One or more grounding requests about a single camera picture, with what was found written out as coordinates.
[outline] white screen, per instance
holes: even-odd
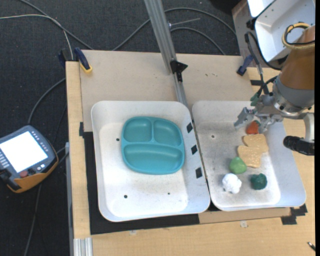
[[[0,149],[17,173],[48,158],[29,131],[1,143]]]

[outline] blue plate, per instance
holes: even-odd
[[[137,116],[127,120],[121,134],[121,152],[131,170],[144,174],[173,174],[185,162],[179,127],[157,117]]]

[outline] black floor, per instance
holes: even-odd
[[[90,46],[95,50],[113,50],[149,18],[143,0],[25,2],[56,19],[87,44],[85,46],[68,36],[73,49],[87,49]],[[1,0],[0,17],[41,14],[25,2]],[[231,10],[238,2],[162,1],[165,10],[201,10],[216,16],[233,29]],[[171,10],[166,12],[166,17],[173,29],[188,27],[199,30],[214,40],[226,55],[239,55],[236,36],[218,19],[191,9]],[[189,20],[194,21],[176,24]],[[223,54],[209,39],[194,31],[175,30],[172,39],[177,53]],[[40,97],[65,77],[58,60],[58,53],[64,48],[69,49],[63,31],[48,18],[0,18],[0,138],[25,126]],[[144,26],[118,51],[158,52],[151,24]],[[41,101],[31,119],[31,124],[51,141],[56,150],[63,148],[68,141],[66,100],[66,87],[62,83]],[[0,256],[24,255],[34,216],[27,255],[69,255],[65,171],[65,163],[62,163],[41,186],[21,194],[11,192],[0,180]]]

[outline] wooden table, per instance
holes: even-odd
[[[85,54],[91,58],[90,52],[85,52]],[[132,53],[111,53],[113,56],[116,56],[116,54],[127,56]],[[136,59],[137,56],[139,57],[139,53],[133,53],[131,57]],[[243,77],[236,78],[237,76],[233,75],[235,73],[234,67],[241,64],[242,61],[239,56],[188,56],[187,54],[178,54],[177,57],[178,60],[203,59],[203,65],[208,67],[211,67],[214,63],[221,62],[221,69],[229,69],[230,74],[232,74],[230,77],[225,76],[223,78],[226,83],[228,83],[228,79],[238,79],[239,83],[250,83],[250,80],[259,80],[259,75],[255,68],[248,68]],[[231,63],[231,66],[226,66],[223,63],[224,61]],[[283,225],[280,216],[289,216],[291,211],[289,208],[275,208],[237,212],[204,212],[199,215],[200,224],[197,225],[91,235],[85,147],[84,139],[79,136],[79,124],[84,118],[81,89],[83,78],[81,78],[81,72],[77,62],[66,63],[70,192],[72,199],[72,204],[70,204],[72,206],[71,228],[75,243],[79,240],[90,238],[88,241],[92,240],[94,256],[315,255],[315,251],[307,244],[309,241],[312,243],[316,241],[314,157],[296,152],[293,152],[293,155],[306,190],[305,205],[308,211],[305,216],[297,217],[297,224]],[[277,72],[266,68],[264,70],[265,81],[277,75]],[[186,78],[193,79],[196,82],[199,77],[185,75],[185,90],[188,98],[188,81]],[[252,94],[257,89],[257,86],[253,86]],[[303,121],[286,119],[283,123],[287,134],[299,137],[305,136]]]

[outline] white cauliflower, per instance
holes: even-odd
[[[225,191],[237,194],[241,188],[241,180],[233,173],[226,174],[222,179],[222,185]]]

